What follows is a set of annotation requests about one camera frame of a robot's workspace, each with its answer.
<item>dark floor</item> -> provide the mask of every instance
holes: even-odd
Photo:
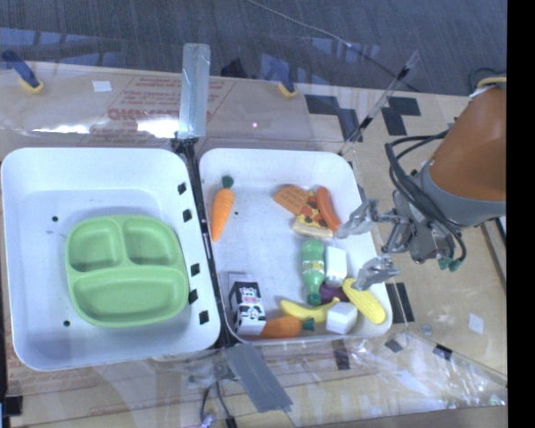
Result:
[[[270,78],[277,59],[295,81],[384,89],[417,50],[404,87],[443,95],[506,72],[506,39],[507,0],[0,0],[0,59],[179,71],[180,46],[204,43],[213,75],[237,59]]]

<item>white plastic tray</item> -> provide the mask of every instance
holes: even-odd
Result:
[[[306,293],[300,276],[301,243],[307,239],[292,231],[294,216],[273,200],[274,193],[285,184],[304,189],[323,185],[333,199],[339,219],[346,221],[360,203],[357,182],[352,168],[342,157],[330,152],[212,149],[200,161],[201,183],[210,217],[211,204],[221,187],[222,176],[230,175],[235,183],[235,204],[230,218],[212,252],[218,271],[218,280],[224,302],[226,319],[229,315],[228,274],[244,272],[258,282],[267,317],[279,317],[282,298],[306,305]],[[347,239],[326,239],[325,245],[344,249],[348,254],[349,275],[376,256],[369,233],[352,235]],[[372,337],[386,333],[392,324],[392,309],[384,284],[374,284],[371,292],[384,306],[387,317],[379,325],[362,315],[348,336]],[[257,337],[239,337],[243,342],[265,343],[279,340],[261,340]],[[316,331],[302,332],[296,340],[306,341],[341,337],[328,333],[325,325]]]
[[[185,164],[162,149],[25,148],[2,165],[4,234],[16,354],[54,370],[204,350],[219,313]],[[197,299],[153,325],[102,328],[73,308],[64,266],[82,219],[147,214],[177,233]]]

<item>orange carrot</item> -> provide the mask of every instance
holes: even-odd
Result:
[[[234,192],[230,187],[234,184],[234,180],[230,176],[222,177],[222,188],[216,192],[214,202],[212,203],[212,220],[210,221],[210,232],[212,234],[212,241],[217,241],[224,225],[228,221],[232,205],[234,204]]]
[[[319,187],[317,189],[317,206],[327,226],[336,232],[339,226],[341,226],[341,221],[337,218],[333,210],[331,194],[325,187]]]
[[[266,339],[294,338],[301,333],[301,330],[313,331],[314,325],[312,318],[305,322],[301,322],[294,316],[270,318],[266,321],[259,336]]]

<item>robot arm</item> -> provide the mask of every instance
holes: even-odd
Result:
[[[407,175],[399,159],[417,147],[441,139],[420,171]],[[418,143],[400,152],[394,146]],[[350,215],[337,237],[366,233],[379,222],[392,224],[382,255],[369,260],[352,286],[366,290],[399,271],[391,254],[408,251],[416,263],[436,259],[440,269],[456,271],[465,259],[461,230],[506,215],[506,89],[490,86],[472,95],[454,126],[435,136],[412,136],[386,144],[396,189],[394,208],[380,214],[367,200]],[[460,256],[455,258],[456,243]]]

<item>bottle label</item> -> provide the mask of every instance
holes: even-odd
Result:
[[[308,273],[320,273],[325,275],[325,263],[322,260],[303,260],[301,263],[301,271],[303,275]]]

